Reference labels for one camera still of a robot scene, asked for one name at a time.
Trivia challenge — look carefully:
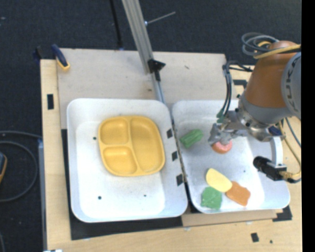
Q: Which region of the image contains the white plastic tray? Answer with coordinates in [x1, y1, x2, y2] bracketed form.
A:
[66, 98, 189, 224]
[171, 99, 291, 215]

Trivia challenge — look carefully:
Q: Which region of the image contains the yellow flat toy slice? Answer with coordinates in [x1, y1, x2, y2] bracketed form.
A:
[205, 167, 233, 193]

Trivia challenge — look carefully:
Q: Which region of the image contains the green toy vegetable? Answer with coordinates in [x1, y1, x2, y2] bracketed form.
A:
[179, 129, 204, 150]

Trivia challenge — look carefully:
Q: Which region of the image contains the yellow divided plate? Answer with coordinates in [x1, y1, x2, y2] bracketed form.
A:
[97, 114, 166, 177]

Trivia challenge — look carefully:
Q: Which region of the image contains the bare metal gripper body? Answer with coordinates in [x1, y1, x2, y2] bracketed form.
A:
[212, 108, 285, 142]

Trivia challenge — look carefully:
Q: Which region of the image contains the green toy lettuce leaf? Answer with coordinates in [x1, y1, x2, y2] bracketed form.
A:
[200, 186, 223, 210]

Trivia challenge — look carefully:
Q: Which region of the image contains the pale wood board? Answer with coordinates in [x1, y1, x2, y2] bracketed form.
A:
[56, 48, 283, 228]

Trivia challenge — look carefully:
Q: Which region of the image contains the orange toy bread slice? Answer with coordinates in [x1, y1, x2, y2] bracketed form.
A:
[225, 181, 251, 207]

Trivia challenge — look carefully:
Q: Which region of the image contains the pink and orange doughnut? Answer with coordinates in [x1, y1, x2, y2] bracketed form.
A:
[211, 140, 233, 155]

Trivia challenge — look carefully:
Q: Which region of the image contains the black cylinder on white bracket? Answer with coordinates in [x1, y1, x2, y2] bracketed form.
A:
[253, 136, 288, 182]

